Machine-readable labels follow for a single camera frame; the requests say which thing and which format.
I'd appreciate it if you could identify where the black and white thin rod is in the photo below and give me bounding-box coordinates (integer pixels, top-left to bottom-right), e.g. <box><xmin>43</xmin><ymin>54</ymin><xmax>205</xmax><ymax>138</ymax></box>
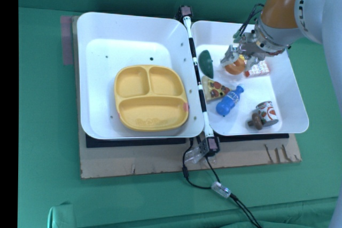
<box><xmin>182</xmin><ymin>15</ymin><xmax>215</xmax><ymax>140</ymax></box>

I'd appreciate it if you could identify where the green toy avocado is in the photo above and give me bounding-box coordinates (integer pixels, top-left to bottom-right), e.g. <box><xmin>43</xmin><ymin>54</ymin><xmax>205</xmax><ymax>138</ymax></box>
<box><xmin>198</xmin><ymin>50</ymin><xmax>215</xmax><ymax>79</ymax></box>

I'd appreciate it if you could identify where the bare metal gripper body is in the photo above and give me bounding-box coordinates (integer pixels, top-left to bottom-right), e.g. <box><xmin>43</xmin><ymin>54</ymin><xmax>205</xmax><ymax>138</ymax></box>
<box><xmin>238</xmin><ymin>31</ymin><xmax>289</xmax><ymax>62</ymax></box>

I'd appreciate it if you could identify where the brown cardboard board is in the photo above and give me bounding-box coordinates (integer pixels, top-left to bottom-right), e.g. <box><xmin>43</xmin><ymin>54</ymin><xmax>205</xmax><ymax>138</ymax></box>
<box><xmin>71</xmin><ymin>15</ymin><xmax>302</xmax><ymax>180</ymax></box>

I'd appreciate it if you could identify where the black block with wires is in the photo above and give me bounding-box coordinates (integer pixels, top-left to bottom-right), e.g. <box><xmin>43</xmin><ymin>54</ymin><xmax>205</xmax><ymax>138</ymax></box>
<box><xmin>205</xmin><ymin>137</ymin><xmax>221</xmax><ymax>156</ymax></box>
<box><xmin>177</xmin><ymin>5</ymin><xmax>193</xmax><ymax>21</ymax></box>

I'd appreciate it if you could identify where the blue plastic bottle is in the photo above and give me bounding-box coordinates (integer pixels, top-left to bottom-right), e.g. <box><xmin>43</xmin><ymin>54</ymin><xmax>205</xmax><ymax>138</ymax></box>
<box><xmin>215</xmin><ymin>84</ymin><xmax>245</xmax><ymax>117</ymax></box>

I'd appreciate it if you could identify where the brown toy mushroom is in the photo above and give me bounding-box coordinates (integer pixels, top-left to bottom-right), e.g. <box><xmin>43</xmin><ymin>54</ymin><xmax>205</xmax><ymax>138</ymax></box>
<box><xmin>247</xmin><ymin>112</ymin><xmax>264</xmax><ymax>131</ymax></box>

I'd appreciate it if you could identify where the red and white carton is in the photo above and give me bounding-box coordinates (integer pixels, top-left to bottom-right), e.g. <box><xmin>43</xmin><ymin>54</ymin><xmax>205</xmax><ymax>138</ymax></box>
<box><xmin>244</xmin><ymin>59</ymin><xmax>270</xmax><ymax>78</ymax></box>

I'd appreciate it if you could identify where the yellow divided plate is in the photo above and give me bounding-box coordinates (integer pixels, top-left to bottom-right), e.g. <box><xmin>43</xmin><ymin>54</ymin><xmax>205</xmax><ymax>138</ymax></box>
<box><xmin>114</xmin><ymin>64</ymin><xmax>190</xmax><ymax>132</ymax></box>

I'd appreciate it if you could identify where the white and orange can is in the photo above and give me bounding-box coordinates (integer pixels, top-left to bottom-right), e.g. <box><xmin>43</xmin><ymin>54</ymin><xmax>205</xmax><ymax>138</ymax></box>
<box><xmin>255</xmin><ymin>100</ymin><xmax>279</xmax><ymax>127</ymax></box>

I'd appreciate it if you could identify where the white plastic tray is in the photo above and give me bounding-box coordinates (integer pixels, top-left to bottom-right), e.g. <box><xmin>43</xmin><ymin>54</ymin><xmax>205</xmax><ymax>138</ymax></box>
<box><xmin>191</xmin><ymin>20</ymin><xmax>310</xmax><ymax>136</ymax></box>
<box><xmin>76</xmin><ymin>11</ymin><xmax>205</xmax><ymax>140</ymax></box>

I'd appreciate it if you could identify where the toy pizza slice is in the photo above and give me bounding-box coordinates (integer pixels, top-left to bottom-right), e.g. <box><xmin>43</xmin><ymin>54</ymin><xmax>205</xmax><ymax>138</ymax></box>
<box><xmin>200</xmin><ymin>75</ymin><xmax>233</xmax><ymax>103</ymax></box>

